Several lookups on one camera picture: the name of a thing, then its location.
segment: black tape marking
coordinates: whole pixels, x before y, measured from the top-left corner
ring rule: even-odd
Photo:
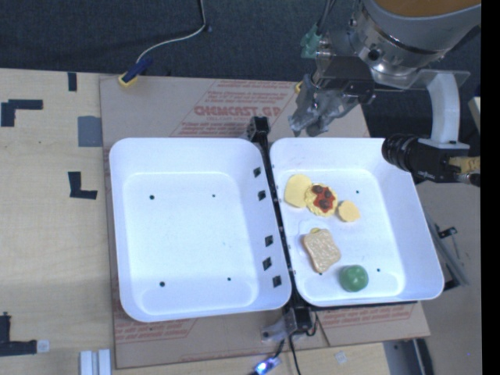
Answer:
[[[68,91],[77,91],[77,73],[68,72]]]
[[[97,198],[97,191],[82,191],[81,190],[81,172],[68,172],[70,179],[70,197],[74,198],[89,198],[95,200]]]
[[[102,147],[102,125],[97,116],[78,117],[78,147]]]
[[[43,109],[43,100],[23,100],[23,99],[13,99],[9,100],[9,106],[13,109]]]
[[[2,114],[0,116],[0,126],[13,127],[16,119],[16,110],[9,106],[9,103],[2,103]]]
[[[37,341],[11,341],[11,316],[4,312],[0,316],[0,356],[37,354]]]
[[[43,100],[22,100],[13,99],[7,103],[2,103],[2,113],[0,114],[0,127],[13,127],[16,122],[17,109],[43,109]]]

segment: toy food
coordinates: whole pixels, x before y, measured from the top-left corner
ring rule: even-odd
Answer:
[[[292,175],[284,189],[284,200],[294,207],[305,207],[305,191],[311,186],[311,180],[301,173]]]
[[[311,229],[302,239],[302,243],[309,254],[314,270],[318,273],[325,272],[341,259],[341,251],[328,229]]]
[[[331,216],[338,205],[337,193],[325,184],[312,184],[305,191],[305,204],[317,216]]]
[[[361,217],[358,207],[350,200],[344,200],[338,205],[338,215],[345,222],[356,221]]]
[[[345,266],[340,272],[340,282],[346,291],[360,291],[368,284],[368,273],[359,265]]]

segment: white cable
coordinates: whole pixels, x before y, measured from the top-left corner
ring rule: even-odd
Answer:
[[[137,58],[136,63],[138,63],[139,60],[142,57],[144,57],[146,54],[148,54],[154,48],[157,48],[157,47],[160,47],[160,46],[164,46],[164,45],[168,45],[169,43],[174,43],[175,41],[185,41],[185,40],[187,40],[189,38],[192,38],[192,37],[196,36],[197,34],[201,33],[205,29],[205,27],[206,27],[205,7],[204,7],[204,4],[203,4],[203,0],[200,0],[200,6],[201,6],[201,9],[202,9],[203,25],[197,31],[195,31],[192,34],[189,34],[187,36],[178,37],[176,39],[169,39],[168,41],[162,41],[162,42],[158,43],[157,45],[154,45],[154,46],[151,46],[150,48],[147,48]]]

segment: green toy fruit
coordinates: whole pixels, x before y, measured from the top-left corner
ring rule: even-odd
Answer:
[[[341,270],[340,280],[346,291],[360,291],[368,284],[368,273],[359,265],[345,266]]]

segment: blue light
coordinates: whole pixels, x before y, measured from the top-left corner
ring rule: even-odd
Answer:
[[[267,364],[265,362],[261,362],[257,367],[256,369],[261,372],[261,371],[265,371],[267,370]]]

